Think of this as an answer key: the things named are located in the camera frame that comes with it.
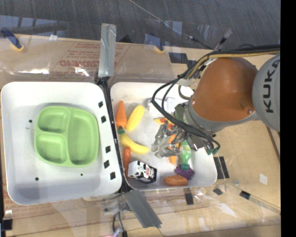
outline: green plate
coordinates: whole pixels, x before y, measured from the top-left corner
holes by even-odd
[[[98,121],[79,108],[45,107],[37,117],[34,145],[38,157],[47,163],[87,166],[98,156]]]

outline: dark floor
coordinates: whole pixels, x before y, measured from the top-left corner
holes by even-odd
[[[44,34],[33,20],[24,27],[27,18],[43,19],[53,22],[52,32],[65,25],[64,37],[98,40],[100,25],[110,23],[117,40],[145,43],[154,34],[164,45],[206,49],[231,29],[223,49],[234,49],[279,44],[280,12],[281,0],[0,0],[0,28]]]

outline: yellow corn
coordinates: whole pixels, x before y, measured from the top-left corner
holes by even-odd
[[[130,147],[131,151],[140,155],[146,154],[149,152],[149,148],[143,145],[140,145],[134,142],[131,138],[128,137],[126,133],[121,134],[120,141],[123,146]]]
[[[133,110],[132,114],[130,115],[129,119],[127,120],[125,129],[128,131],[132,131],[135,127],[139,124],[140,120],[142,119],[145,113],[145,108],[142,105],[136,106]]]

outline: purple toy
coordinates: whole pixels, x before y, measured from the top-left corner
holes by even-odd
[[[195,174],[194,170],[188,167],[188,170],[182,170],[181,165],[179,165],[175,170],[175,173],[177,173],[180,176],[185,177],[186,179],[191,179],[192,175]]]

